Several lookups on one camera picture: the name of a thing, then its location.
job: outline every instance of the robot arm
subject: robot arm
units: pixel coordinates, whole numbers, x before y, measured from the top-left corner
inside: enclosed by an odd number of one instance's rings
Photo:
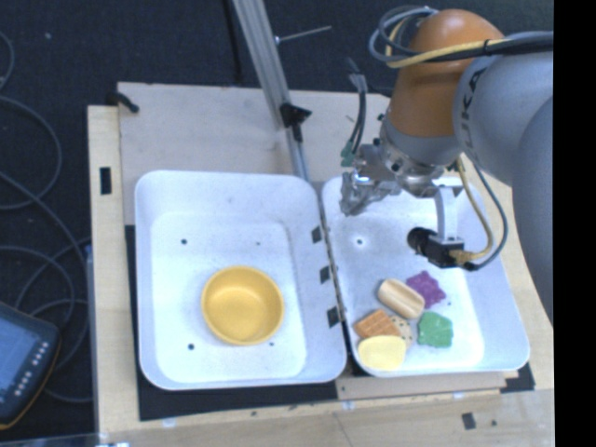
[[[375,49],[381,37],[385,53]],[[434,197],[441,226],[435,181],[466,154],[512,187],[521,247],[552,322],[552,33],[506,38],[465,10],[405,7],[385,14],[369,47],[399,75],[378,137],[353,147],[342,211],[358,215],[405,190]],[[454,257],[463,241],[453,234],[415,229],[408,239],[431,263],[474,266]]]

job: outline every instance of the black clip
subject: black clip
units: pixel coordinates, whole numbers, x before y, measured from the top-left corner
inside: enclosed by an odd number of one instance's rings
[[[489,49],[489,44],[492,40],[484,40],[484,45],[482,45],[482,54],[484,56],[493,56],[493,52]]]
[[[294,137],[294,140],[297,142],[302,142],[303,137],[300,125],[304,123],[306,119],[313,114],[313,112],[308,111],[307,109],[299,108],[298,106],[294,106],[288,102],[284,102],[279,108],[279,111],[281,112],[281,119],[283,120],[284,126],[286,128],[291,128],[291,133]]]
[[[122,94],[119,91],[110,91],[105,95],[105,103],[110,106],[117,106],[119,103],[128,107],[132,113],[139,112],[139,106],[132,102],[128,96]]]

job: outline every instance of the white tray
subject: white tray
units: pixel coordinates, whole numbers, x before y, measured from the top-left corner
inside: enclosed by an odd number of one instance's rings
[[[147,379],[164,389],[327,382],[345,367],[341,323],[313,188],[289,175],[160,170],[135,190],[139,345]],[[247,264],[279,285],[285,317],[253,346],[209,330],[202,287],[216,271]]]
[[[438,183],[453,184],[455,178]],[[379,377],[427,373],[465,373],[519,369],[529,358],[530,346],[520,314],[499,259],[476,272],[441,269],[407,244],[416,226],[436,230],[434,200],[415,198],[405,191],[372,203],[361,215],[346,217],[340,211],[341,177],[328,181],[322,192],[332,257],[348,327],[349,343],[356,361],[359,336],[353,325],[377,308],[384,308],[376,293],[385,278],[407,278],[426,270],[439,282],[446,298],[429,309],[449,318],[454,325],[451,347],[414,343],[395,371],[362,369]],[[476,196],[481,206],[480,196]],[[466,249],[484,248],[484,230],[466,194],[456,199],[460,237]],[[414,334],[416,323],[411,322]]]

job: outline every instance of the black mat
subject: black mat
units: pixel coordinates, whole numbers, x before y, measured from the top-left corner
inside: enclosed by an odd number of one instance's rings
[[[334,382],[299,386],[195,389],[184,392],[171,392],[151,384],[142,373],[138,357],[134,226],[127,225],[125,234],[129,264],[130,309],[137,363],[139,412],[142,420],[176,417],[192,413],[210,413],[278,405],[292,406],[323,400],[337,400],[337,389]]]

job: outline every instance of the black bracket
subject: black bracket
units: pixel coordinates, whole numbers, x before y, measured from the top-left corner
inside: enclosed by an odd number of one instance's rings
[[[128,107],[132,113],[139,112],[139,106],[132,102],[128,96],[119,91],[110,91],[105,95],[105,103],[109,106],[117,106],[119,103]]]
[[[408,245],[417,254],[428,258],[428,261],[439,268],[453,268],[458,266],[455,258],[450,255],[452,250],[463,250],[464,242],[460,238],[455,240],[438,240],[437,232],[423,227],[415,227],[408,234]]]
[[[291,133],[294,137],[294,140],[297,142],[302,142],[303,137],[300,125],[304,123],[306,119],[313,114],[313,112],[308,111],[307,109],[299,108],[298,106],[294,106],[288,102],[284,102],[279,108],[279,111],[281,112],[283,125],[286,128],[291,128]]]

